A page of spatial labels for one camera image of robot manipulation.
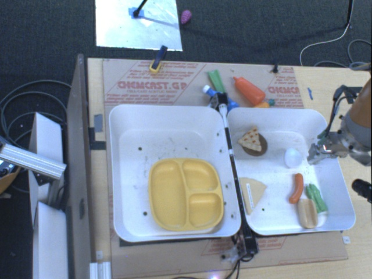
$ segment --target white tray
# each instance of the white tray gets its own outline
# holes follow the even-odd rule
[[[109,115],[109,156],[113,180],[113,223],[129,242],[234,235],[241,218],[220,114],[199,106],[119,105]],[[165,158],[198,158],[217,170],[224,216],[202,231],[169,231],[153,219],[148,196],[151,166]]]
[[[228,122],[238,176],[254,178],[267,185],[257,207],[251,215],[246,215],[253,231],[281,235],[353,227],[355,213],[338,159],[324,159],[312,166],[307,163],[311,144],[327,126],[320,113],[310,109],[236,108],[229,113]],[[254,125],[268,144],[267,152],[259,157],[248,155],[237,143]],[[303,158],[302,164],[294,169],[284,163],[284,152],[290,147],[296,148]],[[294,190],[295,173],[303,174],[305,184],[315,184],[328,206],[328,212],[319,214],[315,228],[302,228],[296,205],[288,202]]]

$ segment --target black floor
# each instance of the black floor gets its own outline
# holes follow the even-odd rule
[[[301,50],[344,32],[349,0],[176,0],[179,14],[193,13],[181,28],[183,52],[167,60],[300,65]],[[355,0],[351,28],[345,36],[303,53],[303,64],[322,60],[350,64],[348,44],[371,41],[372,0]],[[355,43],[354,61],[371,62],[371,48]],[[0,101],[20,85],[41,79],[70,83],[78,53],[86,57],[153,59],[154,51],[95,46],[95,0],[0,0]],[[60,85],[33,85],[19,92],[43,91],[64,104],[69,90]],[[29,111],[63,116],[59,105],[42,95],[21,96],[5,111],[9,123]],[[31,116],[9,131],[15,139],[31,127]],[[20,140],[27,146],[27,137]],[[15,185],[27,189],[21,175]],[[14,188],[0,199],[0,278],[31,278],[32,229],[28,195]]]

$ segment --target white cable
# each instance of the white cable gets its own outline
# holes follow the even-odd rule
[[[328,40],[328,41],[316,42],[315,44],[310,44],[310,45],[308,45],[308,46],[306,46],[306,47],[304,47],[304,48],[302,49],[302,51],[301,51],[301,53],[300,53],[300,64],[301,64],[301,66],[303,66],[303,64],[302,64],[302,54],[303,54],[303,52],[304,52],[306,49],[308,49],[308,48],[310,48],[310,47],[313,47],[313,46],[315,46],[315,45],[320,45],[320,44],[329,44],[330,42],[338,41],[338,40],[340,40],[342,37],[345,36],[347,30],[348,30],[349,27],[350,27],[351,17],[352,17],[352,14],[353,14],[353,8],[354,8],[354,0],[352,1],[352,6],[351,6],[351,12],[350,12],[350,20],[349,20],[349,23],[347,24],[344,33],[342,33],[342,35],[341,35],[340,37],[338,37],[338,38],[336,38],[336,39],[334,39],[334,40]]]

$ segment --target green toy vegetable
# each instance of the green toy vegetable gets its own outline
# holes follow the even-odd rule
[[[318,213],[328,210],[326,203],[324,203],[323,199],[320,196],[319,189],[314,184],[309,184],[306,186],[306,195],[308,198],[314,201],[316,211]]]

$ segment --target purple toy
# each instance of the purple toy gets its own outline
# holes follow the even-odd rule
[[[181,24],[184,25],[189,22],[191,20],[191,16],[192,14],[190,10],[184,10],[181,14]]]

